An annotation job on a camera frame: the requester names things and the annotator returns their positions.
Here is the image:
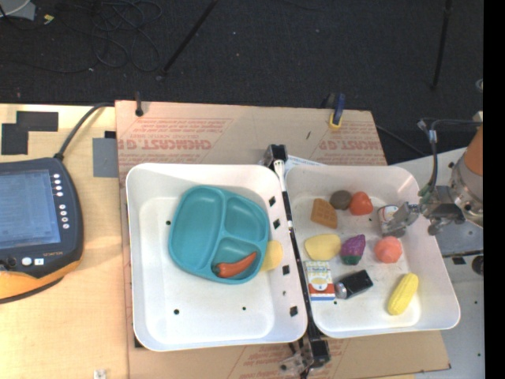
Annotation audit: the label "brown round lump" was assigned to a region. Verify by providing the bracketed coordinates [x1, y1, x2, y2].
[328, 189, 354, 212]

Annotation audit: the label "yellow corn cob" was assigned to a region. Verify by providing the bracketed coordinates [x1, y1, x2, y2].
[386, 272, 420, 317]

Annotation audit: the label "blue divided plate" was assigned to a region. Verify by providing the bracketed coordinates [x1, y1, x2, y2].
[167, 184, 271, 285]

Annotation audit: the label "brown cardboard board red print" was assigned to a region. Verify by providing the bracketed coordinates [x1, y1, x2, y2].
[114, 99, 452, 379]

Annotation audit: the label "black bottle with silver cap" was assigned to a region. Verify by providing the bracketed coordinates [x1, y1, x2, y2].
[334, 268, 375, 301]

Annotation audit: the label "small white and silver can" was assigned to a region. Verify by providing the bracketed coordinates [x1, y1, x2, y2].
[376, 204, 400, 235]

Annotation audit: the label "black block with thin wires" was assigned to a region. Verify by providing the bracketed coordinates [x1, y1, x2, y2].
[263, 144, 287, 170]
[307, 337, 332, 367]

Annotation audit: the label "white and orange carton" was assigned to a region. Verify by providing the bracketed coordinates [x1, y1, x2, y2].
[304, 260, 337, 302]

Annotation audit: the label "yellow round crisp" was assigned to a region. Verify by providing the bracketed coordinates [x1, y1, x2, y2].
[260, 239, 285, 272]

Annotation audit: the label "red chili pepper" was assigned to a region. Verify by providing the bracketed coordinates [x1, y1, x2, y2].
[212, 250, 259, 280]

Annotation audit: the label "orange round toy fruit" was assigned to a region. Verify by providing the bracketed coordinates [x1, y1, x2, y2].
[373, 235, 404, 265]

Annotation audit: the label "red strawberry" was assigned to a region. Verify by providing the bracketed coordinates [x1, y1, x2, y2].
[348, 190, 375, 216]

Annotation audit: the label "brown waffle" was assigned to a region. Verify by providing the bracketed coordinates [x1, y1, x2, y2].
[309, 197, 339, 230]

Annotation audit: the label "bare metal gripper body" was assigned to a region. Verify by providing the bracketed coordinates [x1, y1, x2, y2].
[418, 185, 484, 237]

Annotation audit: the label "yellow lemon slice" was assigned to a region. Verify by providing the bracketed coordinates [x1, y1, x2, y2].
[303, 233, 342, 262]

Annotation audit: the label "white plastic tray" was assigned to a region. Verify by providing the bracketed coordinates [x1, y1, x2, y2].
[125, 162, 309, 352]
[284, 164, 462, 340]

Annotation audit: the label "purple grapes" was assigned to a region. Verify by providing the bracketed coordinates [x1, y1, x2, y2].
[339, 233, 367, 266]

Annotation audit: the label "thin black and white rod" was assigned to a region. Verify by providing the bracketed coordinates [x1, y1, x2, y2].
[273, 159, 317, 343]

